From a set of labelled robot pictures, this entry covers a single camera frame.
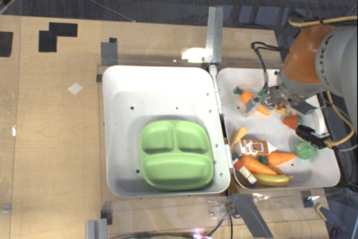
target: green plate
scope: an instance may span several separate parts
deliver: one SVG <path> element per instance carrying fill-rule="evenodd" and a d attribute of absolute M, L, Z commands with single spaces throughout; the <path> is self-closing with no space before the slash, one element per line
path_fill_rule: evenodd
<path fill-rule="evenodd" d="M 193 190 L 214 175 L 207 132 L 182 120 L 154 121 L 140 135 L 140 164 L 146 182 L 164 190 Z"/>

